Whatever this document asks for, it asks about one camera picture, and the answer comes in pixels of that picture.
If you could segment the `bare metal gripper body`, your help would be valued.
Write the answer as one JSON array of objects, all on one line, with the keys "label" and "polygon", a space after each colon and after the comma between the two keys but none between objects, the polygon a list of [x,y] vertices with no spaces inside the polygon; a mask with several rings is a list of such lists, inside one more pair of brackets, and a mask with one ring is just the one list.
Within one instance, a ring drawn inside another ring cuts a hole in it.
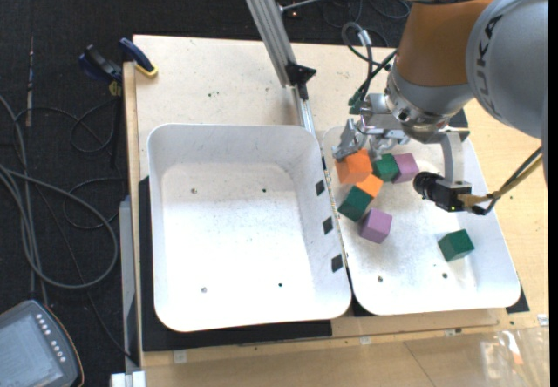
[{"label": "bare metal gripper body", "polygon": [[414,105],[403,96],[369,93],[360,108],[357,129],[364,134],[402,133],[422,144],[438,141],[452,114],[439,114]]}]

